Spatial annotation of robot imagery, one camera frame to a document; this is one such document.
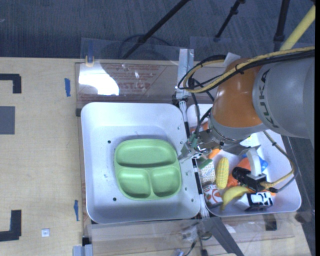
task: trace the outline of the dark floor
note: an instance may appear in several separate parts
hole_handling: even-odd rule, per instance
[[[252,0],[240,4],[238,14],[231,18],[220,42],[214,42],[235,2],[190,0],[147,44],[192,48],[195,60],[227,52],[243,57],[272,52],[281,0]],[[84,39],[122,42],[131,36],[143,35],[177,3],[178,0],[0,0],[0,57],[80,58]],[[290,1],[285,38],[312,5],[311,0]],[[315,23],[297,45],[315,45]],[[115,56],[110,51],[101,52],[100,57],[120,57],[124,52]],[[284,141],[301,173],[297,183],[303,203],[297,219],[303,222],[312,255],[315,255],[315,151],[307,139],[284,138]]]

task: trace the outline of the black pole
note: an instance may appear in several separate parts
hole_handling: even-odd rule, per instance
[[[123,60],[128,58],[138,47],[144,44],[158,29],[162,27],[173,15],[175,15],[187,2],[190,0],[181,0],[177,3],[157,24],[153,26],[145,35],[140,36],[138,42],[128,50],[128,52],[122,57]]]
[[[221,36],[221,34],[223,33],[223,31],[225,30],[226,26],[228,25],[229,21],[231,20],[231,17],[233,15],[237,15],[238,14],[238,7],[240,4],[244,4],[246,2],[246,0],[236,0],[234,5],[231,7],[231,10],[229,12],[229,15],[226,17],[224,23],[222,24],[219,32],[215,35],[215,38],[219,38]]]
[[[288,9],[289,9],[289,3],[290,3],[290,0],[282,0],[282,3],[281,3],[278,25],[277,25],[276,32],[275,32],[275,35],[273,38],[273,42],[274,42],[273,51],[274,52],[279,51],[279,49],[281,47],[281,43],[285,39],[284,30],[285,30],[285,24],[286,24],[286,19],[287,19],[287,13],[288,13]]]

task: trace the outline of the green plate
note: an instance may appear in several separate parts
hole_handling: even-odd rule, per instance
[[[120,191],[133,200],[172,197],[181,189],[176,150],[162,139],[131,139],[115,149],[114,169]]]

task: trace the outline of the wooden tabletop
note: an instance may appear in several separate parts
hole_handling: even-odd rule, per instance
[[[0,134],[0,232],[9,230],[12,210],[21,210],[22,214],[19,240],[0,242],[0,255],[72,255],[73,246],[82,243],[84,222],[75,81],[75,63],[81,61],[0,58],[0,74],[19,74],[22,90],[13,93],[12,81],[0,80],[0,106],[15,107],[14,134]],[[66,92],[68,80],[70,94]],[[291,219],[288,225],[290,235],[281,239],[257,237],[238,245],[246,256],[310,255],[300,223]],[[49,229],[49,236],[42,237],[42,229]],[[232,255],[225,254],[214,242],[208,243],[207,249],[209,255]],[[170,256],[172,252],[134,255]],[[200,255],[199,248],[190,255]]]

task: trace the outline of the yellow pole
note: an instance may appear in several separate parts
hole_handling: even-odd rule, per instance
[[[288,39],[281,46],[280,51],[289,50],[294,47],[296,42],[300,39],[300,37],[304,34],[304,32],[309,28],[309,26],[316,19],[316,5],[314,4],[304,18],[300,21],[298,26],[294,29]]]

